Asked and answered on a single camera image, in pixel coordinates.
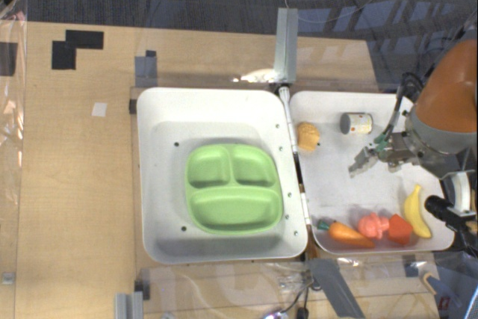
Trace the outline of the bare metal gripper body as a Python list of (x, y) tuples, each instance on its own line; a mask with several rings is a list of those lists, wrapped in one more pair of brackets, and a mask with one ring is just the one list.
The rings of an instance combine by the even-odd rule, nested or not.
[(389, 170), (399, 170), (403, 164), (419, 165), (425, 152), (420, 141), (416, 141), (410, 132), (401, 131), (379, 136), (376, 154)]

